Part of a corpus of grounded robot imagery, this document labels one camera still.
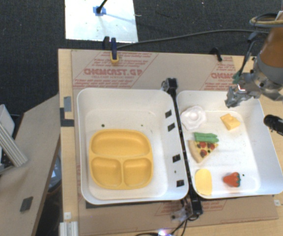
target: yellow lemon slice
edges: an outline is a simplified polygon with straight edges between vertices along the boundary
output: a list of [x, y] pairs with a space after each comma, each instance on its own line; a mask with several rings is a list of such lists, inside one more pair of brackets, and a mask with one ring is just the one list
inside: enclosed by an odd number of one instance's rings
[[202, 195], [211, 195], [211, 173], [207, 169], [200, 169], [195, 174], [196, 190]]

